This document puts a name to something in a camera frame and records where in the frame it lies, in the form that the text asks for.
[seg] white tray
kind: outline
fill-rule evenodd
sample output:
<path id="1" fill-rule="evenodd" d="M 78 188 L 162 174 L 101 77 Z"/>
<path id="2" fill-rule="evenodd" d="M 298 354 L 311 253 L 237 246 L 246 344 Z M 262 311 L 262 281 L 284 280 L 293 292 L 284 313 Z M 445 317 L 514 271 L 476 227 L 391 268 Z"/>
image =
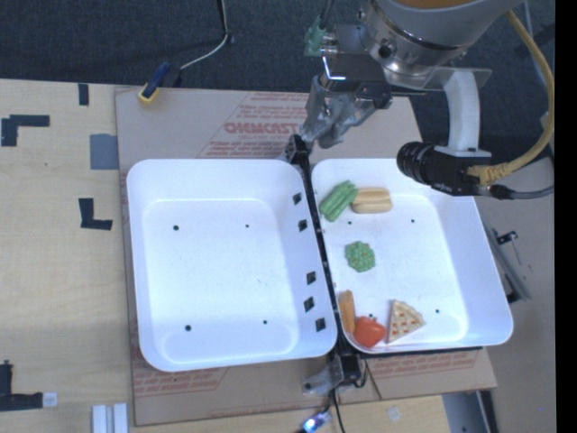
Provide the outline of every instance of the white tray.
<path id="1" fill-rule="evenodd" d="M 499 273 L 473 198 L 456 198 L 414 182 L 394 160 L 321 161 L 313 169 L 316 202 L 337 184 L 384 187 L 393 208 L 375 215 L 349 207 L 333 223 L 321 217 L 334 289 L 353 293 L 356 315 L 388 326 L 390 303 L 405 301 L 426 324 L 418 331 L 368 354 L 391 354 L 498 345 L 513 330 Z M 376 266 L 358 273 L 346 261 L 345 246 L 362 241 L 375 252 Z"/>
<path id="2" fill-rule="evenodd" d="M 337 336 L 298 171 L 149 160 L 127 178 L 142 353 L 168 372 L 325 355 Z"/>

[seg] red tomato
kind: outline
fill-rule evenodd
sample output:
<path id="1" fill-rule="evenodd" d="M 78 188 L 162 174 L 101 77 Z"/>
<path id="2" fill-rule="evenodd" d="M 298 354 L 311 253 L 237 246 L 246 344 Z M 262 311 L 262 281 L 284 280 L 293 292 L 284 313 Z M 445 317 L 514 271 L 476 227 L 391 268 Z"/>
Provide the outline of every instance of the red tomato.
<path id="1" fill-rule="evenodd" d="M 361 316 L 357 319 L 354 339 L 363 346 L 373 348 L 387 335 L 387 329 L 374 318 Z"/>

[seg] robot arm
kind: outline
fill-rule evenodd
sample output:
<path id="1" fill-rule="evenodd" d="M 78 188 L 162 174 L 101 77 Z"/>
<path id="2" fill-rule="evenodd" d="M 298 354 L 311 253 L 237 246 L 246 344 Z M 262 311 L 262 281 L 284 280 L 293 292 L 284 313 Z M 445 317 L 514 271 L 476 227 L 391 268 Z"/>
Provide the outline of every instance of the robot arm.
<path id="1" fill-rule="evenodd" d="M 489 171 L 479 170 L 489 167 L 490 153 L 478 146 L 478 88 L 490 72 L 449 63 L 463 57 L 495 19 L 524 1 L 365 0 L 358 24 L 335 24 L 331 32 L 326 5 L 306 37 L 306 54 L 319 56 L 324 71 L 313 78 L 303 140 L 310 148 L 341 142 L 351 126 L 389 105 L 391 86 L 443 90 L 449 104 L 448 144 L 410 143 L 399 152 L 398 166 L 443 192 L 478 194 L 480 185 L 503 174 L 487 176 Z"/>

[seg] table surface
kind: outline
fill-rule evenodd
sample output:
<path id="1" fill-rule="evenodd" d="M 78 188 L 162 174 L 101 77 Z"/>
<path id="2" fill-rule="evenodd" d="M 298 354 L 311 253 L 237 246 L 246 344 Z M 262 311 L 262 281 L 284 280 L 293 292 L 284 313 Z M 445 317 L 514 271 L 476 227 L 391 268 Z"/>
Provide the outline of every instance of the table surface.
<path id="1" fill-rule="evenodd" d="M 0 116 L 50 115 L 50 128 L 19 127 L 0 155 L 0 358 L 13 392 L 56 392 L 58 406 L 0 413 L 0 431 L 89 431 L 91 407 L 127 403 L 132 380 L 119 173 L 90 169 L 89 136 L 116 134 L 114 86 L 0 80 Z M 79 198 L 111 231 L 79 229 Z M 388 416 L 395 407 L 399 418 Z M 142 432 L 296 431 L 313 411 L 199 420 Z M 343 405 L 347 432 L 448 432 L 441 396 Z M 326 428 L 339 431 L 332 422 Z"/>

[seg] cardboard box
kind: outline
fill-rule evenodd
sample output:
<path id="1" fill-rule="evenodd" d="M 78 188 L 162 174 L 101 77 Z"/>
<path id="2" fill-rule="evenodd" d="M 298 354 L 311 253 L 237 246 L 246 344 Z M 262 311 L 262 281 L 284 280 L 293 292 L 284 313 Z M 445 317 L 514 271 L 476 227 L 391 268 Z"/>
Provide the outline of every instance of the cardboard box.
<path id="1" fill-rule="evenodd" d="M 322 396 L 303 394 L 303 377 L 318 373 L 325 358 L 253 364 L 202 371 L 162 373 L 146 363 L 138 345 L 132 249 L 126 198 L 128 170 L 145 159 L 265 158 L 283 154 L 298 132 L 307 95 L 162 89 L 144 105 L 138 88 L 116 92 L 124 255 L 129 300 L 136 425 L 320 408 Z M 398 149 L 418 141 L 417 124 L 407 98 L 397 98 L 344 143 L 316 149 L 315 163 L 327 158 L 395 157 Z M 339 392 L 342 403 L 392 400 L 496 386 L 486 350 L 396 355 L 368 361 L 362 388 Z"/>

